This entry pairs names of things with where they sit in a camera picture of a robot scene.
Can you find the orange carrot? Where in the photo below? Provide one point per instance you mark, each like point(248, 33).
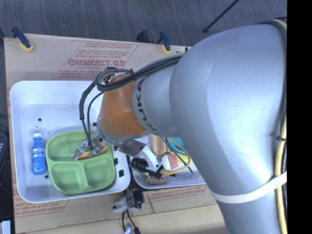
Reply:
point(104, 149)

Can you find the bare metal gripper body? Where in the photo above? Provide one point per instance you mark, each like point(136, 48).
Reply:
point(97, 142)

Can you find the white plastic tray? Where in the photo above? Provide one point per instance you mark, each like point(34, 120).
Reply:
point(170, 181)
point(56, 99)

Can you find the brown biscuit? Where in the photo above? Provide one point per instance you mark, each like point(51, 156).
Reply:
point(156, 181)

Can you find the brown cardboard board, red print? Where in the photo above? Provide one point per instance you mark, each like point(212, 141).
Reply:
point(44, 62)

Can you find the blue bowl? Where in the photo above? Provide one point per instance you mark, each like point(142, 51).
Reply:
point(176, 146)

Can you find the black tripod leg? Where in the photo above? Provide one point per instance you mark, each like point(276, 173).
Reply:
point(229, 7)

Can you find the brown can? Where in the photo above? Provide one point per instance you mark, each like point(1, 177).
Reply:
point(158, 144)

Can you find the green divided plate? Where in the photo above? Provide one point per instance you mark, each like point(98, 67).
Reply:
point(78, 174)

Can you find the black cylinder on white bracket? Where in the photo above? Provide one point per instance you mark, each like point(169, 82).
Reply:
point(139, 163)

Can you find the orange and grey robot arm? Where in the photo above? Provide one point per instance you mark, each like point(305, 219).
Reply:
point(219, 111)

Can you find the blue bottle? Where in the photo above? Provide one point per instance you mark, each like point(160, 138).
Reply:
point(38, 157)

